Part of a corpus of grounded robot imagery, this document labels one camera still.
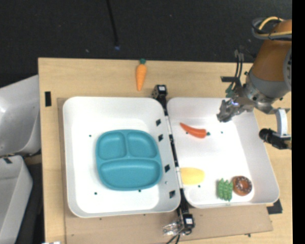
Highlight orange chili pepper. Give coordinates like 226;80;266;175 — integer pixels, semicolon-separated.
179;122;211;139

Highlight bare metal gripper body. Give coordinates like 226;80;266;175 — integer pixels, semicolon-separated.
232;85;277;115

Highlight white plastic tray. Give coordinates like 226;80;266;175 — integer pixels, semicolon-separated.
166;97;281;209
62;96;182;218

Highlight thin black and white rod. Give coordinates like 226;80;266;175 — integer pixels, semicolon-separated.
159;95;191;216

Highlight green pea pods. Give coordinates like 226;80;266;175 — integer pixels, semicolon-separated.
217;178;234;202

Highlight black block with thin wires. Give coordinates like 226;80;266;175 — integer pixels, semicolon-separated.
152;84;169;99
179;212;195;230

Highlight blue divided plate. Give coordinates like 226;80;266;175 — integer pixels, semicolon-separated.
95;129;162;191

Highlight orange carrot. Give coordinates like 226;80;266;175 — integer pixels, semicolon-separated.
135;58;148;92

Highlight yellow rounded toy food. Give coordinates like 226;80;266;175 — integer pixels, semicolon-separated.
179;167;205;186

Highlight black cylinder on white bracket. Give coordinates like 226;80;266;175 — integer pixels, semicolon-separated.
259;108;292;150

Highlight brown doughnut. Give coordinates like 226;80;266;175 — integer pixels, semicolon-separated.
231;175;253;197

